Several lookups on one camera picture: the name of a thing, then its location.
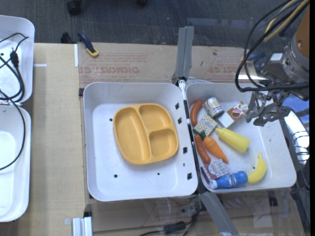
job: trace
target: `blue plastic bottle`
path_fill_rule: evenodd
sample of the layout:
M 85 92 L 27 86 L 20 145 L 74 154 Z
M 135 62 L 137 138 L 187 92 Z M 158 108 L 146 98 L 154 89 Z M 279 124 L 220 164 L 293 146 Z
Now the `blue plastic bottle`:
M 247 174 L 244 171 L 239 171 L 237 173 L 232 173 L 229 175 L 223 175 L 216 180 L 210 182 L 210 187 L 212 189 L 217 188 L 231 188 L 247 182 Z

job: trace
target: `mustard bottle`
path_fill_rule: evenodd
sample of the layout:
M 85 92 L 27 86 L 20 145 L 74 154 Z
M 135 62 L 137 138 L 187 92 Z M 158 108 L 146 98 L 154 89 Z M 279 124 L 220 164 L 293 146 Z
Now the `mustard bottle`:
M 248 138 L 227 128 L 216 128 L 216 131 L 219 135 L 219 138 L 241 153 L 244 153 L 250 144 L 250 140 Z

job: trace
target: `tin can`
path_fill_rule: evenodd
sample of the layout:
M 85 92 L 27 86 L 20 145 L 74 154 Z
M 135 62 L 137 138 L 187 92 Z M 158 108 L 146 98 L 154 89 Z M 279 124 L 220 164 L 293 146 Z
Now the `tin can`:
M 224 113 L 222 106 L 220 105 L 220 103 L 215 97 L 211 97 L 207 99 L 203 103 L 203 106 L 205 107 L 205 109 L 207 110 L 207 112 L 212 118 L 219 117 L 220 115 Z

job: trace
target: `brown sausage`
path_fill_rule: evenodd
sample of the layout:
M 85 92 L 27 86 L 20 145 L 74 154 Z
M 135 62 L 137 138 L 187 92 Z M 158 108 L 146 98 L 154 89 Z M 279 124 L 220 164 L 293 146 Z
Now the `brown sausage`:
M 211 158 L 208 155 L 207 151 L 205 150 L 205 147 L 203 146 L 203 142 L 202 142 L 201 136 L 200 135 L 195 135 L 194 138 L 195 138 L 195 143 L 196 143 L 195 145 L 196 145 L 197 151 L 198 151 L 202 161 L 205 164 L 210 163 L 211 162 Z
M 197 100 L 194 105 L 191 108 L 190 111 L 190 121 L 192 123 L 193 126 L 197 125 L 197 114 L 202 106 L 203 102 L 202 100 Z

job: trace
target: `orange divided plate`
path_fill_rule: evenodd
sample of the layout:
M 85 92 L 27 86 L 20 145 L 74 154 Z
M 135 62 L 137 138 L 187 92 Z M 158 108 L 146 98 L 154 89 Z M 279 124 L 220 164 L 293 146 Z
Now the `orange divided plate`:
M 122 156 L 132 164 L 165 160 L 179 146 L 171 116 L 154 103 L 119 109 L 114 115 L 114 132 Z

